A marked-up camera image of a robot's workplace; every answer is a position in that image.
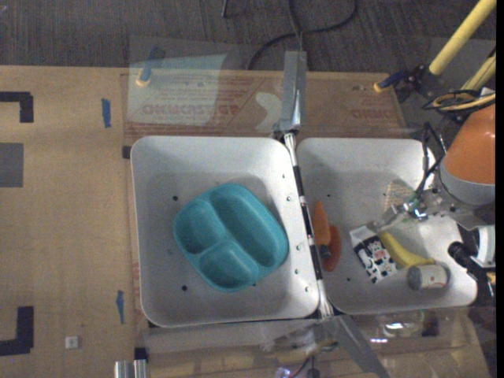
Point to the small grey can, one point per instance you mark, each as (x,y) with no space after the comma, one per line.
(429,276)

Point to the orange carrot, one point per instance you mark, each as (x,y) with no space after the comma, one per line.
(321,224)

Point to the black cylinder on white bracket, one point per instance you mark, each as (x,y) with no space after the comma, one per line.
(466,255)

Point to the white cow-print carton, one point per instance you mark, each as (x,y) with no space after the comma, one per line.
(372,256)

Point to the white plastic tray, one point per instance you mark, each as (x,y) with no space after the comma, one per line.
(354,171)
(165,211)

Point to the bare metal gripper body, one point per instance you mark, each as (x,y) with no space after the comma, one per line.
(443,208)

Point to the teal divided plate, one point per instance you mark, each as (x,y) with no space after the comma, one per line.
(232,234)

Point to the yellow banana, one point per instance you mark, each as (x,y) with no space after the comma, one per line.
(401,252)

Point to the brown cardboard board, red print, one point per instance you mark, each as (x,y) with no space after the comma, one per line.
(330,104)

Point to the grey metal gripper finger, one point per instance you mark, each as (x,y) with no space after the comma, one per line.
(399,208)
(390,220)

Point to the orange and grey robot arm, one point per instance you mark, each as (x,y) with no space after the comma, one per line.
(474,144)

